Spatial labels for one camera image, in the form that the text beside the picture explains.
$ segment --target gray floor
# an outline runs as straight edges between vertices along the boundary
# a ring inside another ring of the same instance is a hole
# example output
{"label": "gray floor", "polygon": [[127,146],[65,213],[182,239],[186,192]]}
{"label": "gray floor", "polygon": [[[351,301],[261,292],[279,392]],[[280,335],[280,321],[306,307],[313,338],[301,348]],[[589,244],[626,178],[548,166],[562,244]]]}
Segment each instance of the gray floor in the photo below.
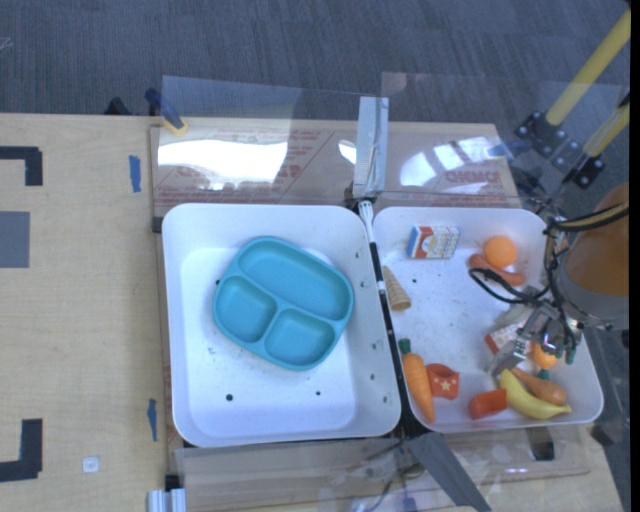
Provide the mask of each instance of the gray floor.
{"label": "gray floor", "polygon": [[[492,122],[508,141],[529,113],[552,104],[626,8],[623,0],[0,0],[0,111],[102,114],[120,97],[146,114],[144,93],[163,76],[380,94],[383,76],[406,73],[421,85],[392,97],[392,117]],[[627,44],[567,119],[572,136],[584,142],[629,83]],[[605,149],[605,172],[591,187],[562,192],[565,212],[591,211],[628,180],[628,132]],[[546,164],[514,162],[557,181]],[[630,510],[629,353],[620,333],[594,338],[607,397],[598,434]]]}

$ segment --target banana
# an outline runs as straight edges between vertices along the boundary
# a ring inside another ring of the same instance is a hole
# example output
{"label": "banana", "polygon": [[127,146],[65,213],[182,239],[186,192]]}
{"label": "banana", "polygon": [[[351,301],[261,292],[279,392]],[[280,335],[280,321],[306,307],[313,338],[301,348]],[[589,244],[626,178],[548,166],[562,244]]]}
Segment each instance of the banana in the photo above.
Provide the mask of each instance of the banana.
{"label": "banana", "polygon": [[533,396],[520,384],[511,370],[502,370],[498,383],[501,388],[507,390],[509,405],[530,418],[547,420],[557,414],[571,412],[569,405],[554,405]]}

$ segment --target orange fruit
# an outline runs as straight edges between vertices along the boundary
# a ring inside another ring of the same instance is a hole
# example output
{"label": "orange fruit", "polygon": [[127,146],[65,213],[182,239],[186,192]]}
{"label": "orange fruit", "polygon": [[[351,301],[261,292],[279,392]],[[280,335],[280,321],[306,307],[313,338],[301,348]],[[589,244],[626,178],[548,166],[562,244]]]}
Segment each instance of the orange fruit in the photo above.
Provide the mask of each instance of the orange fruit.
{"label": "orange fruit", "polygon": [[518,258],[518,248],[507,236],[494,236],[484,244],[484,257],[497,268],[505,268]]}

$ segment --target wooden tabletop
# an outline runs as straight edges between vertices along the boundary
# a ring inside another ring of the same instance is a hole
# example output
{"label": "wooden tabletop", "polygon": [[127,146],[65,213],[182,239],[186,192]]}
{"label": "wooden tabletop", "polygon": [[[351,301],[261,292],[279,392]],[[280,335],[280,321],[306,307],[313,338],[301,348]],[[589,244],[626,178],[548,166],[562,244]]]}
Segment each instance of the wooden tabletop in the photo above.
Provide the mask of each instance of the wooden tabletop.
{"label": "wooden tabletop", "polygon": [[[0,159],[0,212],[29,218],[28,266],[0,267],[0,475],[2,464],[25,457],[23,420],[41,420],[43,433],[37,478],[0,482],[0,510],[143,511],[146,493],[164,487],[149,140],[158,125],[136,116],[0,114],[0,146],[37,148],[43,170],[42,185],[27,186],[24,160]],[[602,449],[586,427],[580,432],[586,471],[485,483],[489,503],[622,510]],[[446,496],[431,503],[448,506]]]}

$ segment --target blue divided plate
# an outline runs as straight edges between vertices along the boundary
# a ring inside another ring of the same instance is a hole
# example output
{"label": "blue divided plate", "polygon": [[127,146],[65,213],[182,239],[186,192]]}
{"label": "blue divided plate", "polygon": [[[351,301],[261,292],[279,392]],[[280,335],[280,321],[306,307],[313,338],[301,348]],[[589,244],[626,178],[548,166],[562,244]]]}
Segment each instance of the blue divided plate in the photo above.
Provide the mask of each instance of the blue divided plate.
{"label": "blue divided plate", "polygon": [[245,245],[213,297],[213,318],[225,336],[290,370],[320,364],[352,310],[353,290],[340,272],[275,237]]}

